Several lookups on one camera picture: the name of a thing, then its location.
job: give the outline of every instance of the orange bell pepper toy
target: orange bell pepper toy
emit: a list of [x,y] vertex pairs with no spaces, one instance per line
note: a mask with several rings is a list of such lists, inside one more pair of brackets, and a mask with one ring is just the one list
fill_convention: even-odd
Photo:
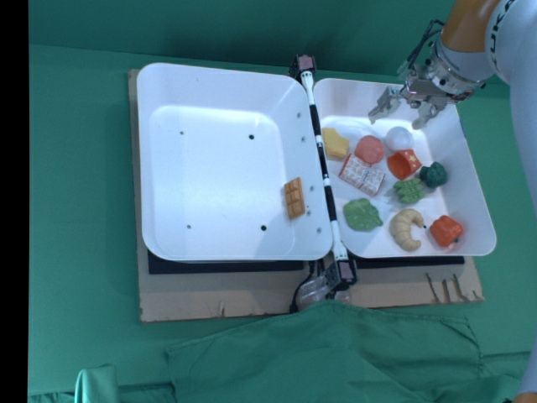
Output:
[[458,242],[463,231],[462,225],[447,215],[442,215],[430,226],[430,234],[443,248]]

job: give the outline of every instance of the green vegetable toy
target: green vegetable toy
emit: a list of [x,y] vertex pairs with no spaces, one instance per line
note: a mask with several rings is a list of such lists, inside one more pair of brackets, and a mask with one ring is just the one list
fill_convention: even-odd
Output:
[[378,209],[367,198],[351,200],[343,207],[343,215],[350,228],[367,231],[383,225]]
[[420,179],[429,187],[436,188],[447,182],[447,173],[444,166],[436,161],[430,166],[422,166],[420,170]]
[[423,186],[417,178],[407,181],[397,181],[394,188],[399,195],[401,203],[416,203],[419,199],[425,197]]

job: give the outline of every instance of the toy food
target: toy food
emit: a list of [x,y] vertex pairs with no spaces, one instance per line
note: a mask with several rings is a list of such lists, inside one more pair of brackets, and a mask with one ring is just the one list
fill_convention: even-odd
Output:
[[403,149],[390,155],[386,160],[389,171],[399,180],[403,180],[421,167],[413,149]]
[[412,222],[419,227],[425,227],[423,217],[415,209],[403,209],[398,212],[389,223],[389,232],[395,242],[405,251],[415,251],[421,246],[420,240],[412,239],[410,227]]
[[383,143],[375,136],[363,136],[356,145],[354,154],[366,163],[374,165],[384,157]]
[[300,178],[294,178],[284,185],[285,203],[287,204],[287,215],[289,218],[298,217],[305,212],[304,197],[302,194],[302,182]]
[[412,149],[414,146],[414,138],[409,130],[405,127],[393,127],[384,138],[386,145],[392,151],[400,151],[402,149]]
[[444,166],[438,162],[433,162],[430,167],[423,166],[420,169],[420,179],[429,187],[436,188],[447,182],[447,173]]
[[356,155],[349,154],[343,161],[339,177],[369,196],[375,196],[386,175]]
[[343,207],[343,215],[353,230],[366,231],[383,225],[378,209],[367,198],[348,202]]
[[423,186],[417,178],[397,181],[394,183],[394,188],[401,203],[416,203],[419,199],[425,197]]
[[321,130],[322,141],[325,145],[325,151],[328,155],[333,155],[337,158],[343,158],[347,155],[349,141],[342,136],[334,128],[323,128]]
[[453,242],[458,242],[458,238],[463,231],[462,225],[447,215],[442,215],[430,226],[430,234],[443,248]]

